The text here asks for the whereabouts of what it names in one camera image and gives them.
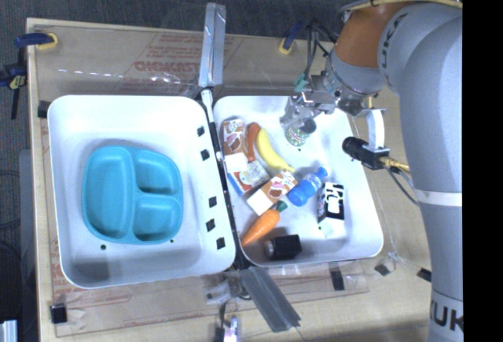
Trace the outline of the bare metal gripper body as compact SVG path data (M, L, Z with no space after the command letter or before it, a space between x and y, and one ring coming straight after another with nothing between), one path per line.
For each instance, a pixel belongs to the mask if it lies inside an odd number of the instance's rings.
M306 116L331 114L336 108L359 116L365 110L363 101L375 94L375 72L322 72L302 79L292 97L303 99Z

